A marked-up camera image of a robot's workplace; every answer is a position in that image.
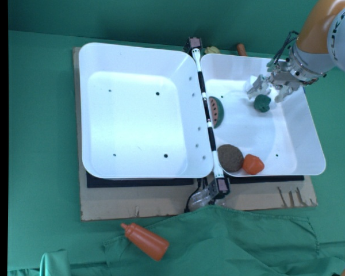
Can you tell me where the white plastic tray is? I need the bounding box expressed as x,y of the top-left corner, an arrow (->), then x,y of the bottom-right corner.
200,52 -> 327,178
78,41 -> 214,180

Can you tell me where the orange bell pepper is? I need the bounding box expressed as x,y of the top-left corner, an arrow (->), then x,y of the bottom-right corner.
241,154 -> 266,176

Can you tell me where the thin black and white rod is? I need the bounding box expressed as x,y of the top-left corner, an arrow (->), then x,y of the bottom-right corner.
191,48 -> 226,181

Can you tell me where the pale green cloth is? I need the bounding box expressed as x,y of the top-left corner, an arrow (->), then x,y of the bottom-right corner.
39,248 -> 73,276

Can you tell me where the watermelon slice toy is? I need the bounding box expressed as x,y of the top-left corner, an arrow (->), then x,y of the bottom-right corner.
208,95 -> 225,129

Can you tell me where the brown cardboard board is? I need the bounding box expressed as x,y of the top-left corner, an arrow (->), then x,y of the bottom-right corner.
72,47 -> 319,223

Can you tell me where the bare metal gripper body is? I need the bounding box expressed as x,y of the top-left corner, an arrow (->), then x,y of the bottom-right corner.
269,58 -> 306,91

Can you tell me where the green broccoli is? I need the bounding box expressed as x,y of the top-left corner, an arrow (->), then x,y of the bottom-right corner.
253,94 -> 273,113

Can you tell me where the brown round biscuit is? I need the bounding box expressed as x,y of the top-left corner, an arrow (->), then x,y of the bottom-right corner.
217,144 -> 245,173

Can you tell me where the clear plastic bottle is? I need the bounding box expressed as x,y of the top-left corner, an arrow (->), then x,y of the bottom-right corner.
186,186 -> 213,212

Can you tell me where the black block with thin wires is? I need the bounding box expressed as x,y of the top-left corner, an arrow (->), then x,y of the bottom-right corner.
183,36 -> 204,55
208,177 -> 232,200

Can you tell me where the orange squeeze bottle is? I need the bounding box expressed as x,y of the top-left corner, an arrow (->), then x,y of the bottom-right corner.
120,223 -> 171,262

